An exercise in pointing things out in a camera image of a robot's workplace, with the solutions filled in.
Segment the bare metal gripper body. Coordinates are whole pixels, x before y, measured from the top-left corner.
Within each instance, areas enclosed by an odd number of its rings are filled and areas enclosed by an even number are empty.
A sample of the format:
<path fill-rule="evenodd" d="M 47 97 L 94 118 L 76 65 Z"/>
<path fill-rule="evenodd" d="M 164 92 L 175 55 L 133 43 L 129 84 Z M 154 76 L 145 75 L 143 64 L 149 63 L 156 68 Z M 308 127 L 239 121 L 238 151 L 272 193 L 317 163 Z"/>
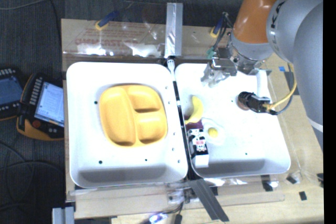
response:
<path fill-rule="evenodd" d="M 238 72 L 254 76 L 266 60 L 254 60 L 241 54 L 221 55 L 216 52 L 212 57 L 211 69 L 236 76 Z"/>

